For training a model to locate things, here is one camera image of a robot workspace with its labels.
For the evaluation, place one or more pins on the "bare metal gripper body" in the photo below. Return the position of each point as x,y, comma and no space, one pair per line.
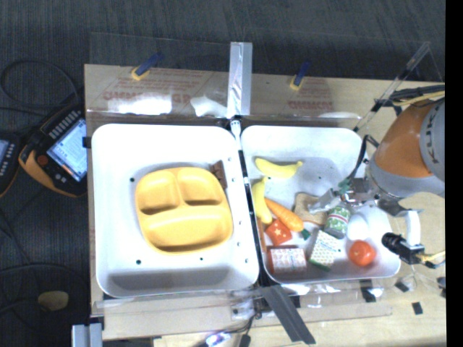
361,190

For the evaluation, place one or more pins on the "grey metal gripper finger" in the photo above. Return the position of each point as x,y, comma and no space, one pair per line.
327,198
343,202

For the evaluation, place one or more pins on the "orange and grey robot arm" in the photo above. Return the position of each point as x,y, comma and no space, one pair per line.
401,150

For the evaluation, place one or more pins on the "green and white can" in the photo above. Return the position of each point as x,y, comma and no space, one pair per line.
337,222

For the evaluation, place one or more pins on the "brown bread slice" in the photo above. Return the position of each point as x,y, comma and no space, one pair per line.
304,206

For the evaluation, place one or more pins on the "white egg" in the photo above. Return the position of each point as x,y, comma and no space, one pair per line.
357,228

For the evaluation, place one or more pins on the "orange carrot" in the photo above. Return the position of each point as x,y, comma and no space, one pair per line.
285,216

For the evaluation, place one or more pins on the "white plastic tray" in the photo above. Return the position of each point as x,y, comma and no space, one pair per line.
119,208
325,146

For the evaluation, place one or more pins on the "green and white carton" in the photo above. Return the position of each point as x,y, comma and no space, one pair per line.
323,251

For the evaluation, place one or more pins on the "orange tomato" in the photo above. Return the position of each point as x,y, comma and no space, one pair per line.
361,253

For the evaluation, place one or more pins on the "yellow banana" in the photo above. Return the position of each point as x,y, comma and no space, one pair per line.
260,202
276,167

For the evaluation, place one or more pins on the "red cube with yellow star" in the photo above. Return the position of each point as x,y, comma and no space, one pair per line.
278,232

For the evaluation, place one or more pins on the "orange and white carton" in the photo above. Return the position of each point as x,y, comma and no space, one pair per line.
288,260

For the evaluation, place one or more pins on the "brown stick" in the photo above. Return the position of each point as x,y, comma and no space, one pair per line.
262,235

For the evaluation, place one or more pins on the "thin black and white rod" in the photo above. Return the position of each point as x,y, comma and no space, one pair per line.
243,165

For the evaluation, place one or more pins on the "brown cardboard board red print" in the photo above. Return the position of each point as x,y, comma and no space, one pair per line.
347,96

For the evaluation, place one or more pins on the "brown chocolate bar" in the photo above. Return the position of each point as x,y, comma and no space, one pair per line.
219,174

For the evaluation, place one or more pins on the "yellow divided plate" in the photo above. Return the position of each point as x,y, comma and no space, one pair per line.
184,212

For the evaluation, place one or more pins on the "black cylinder on white bracket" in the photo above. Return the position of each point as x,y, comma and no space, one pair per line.
398,243

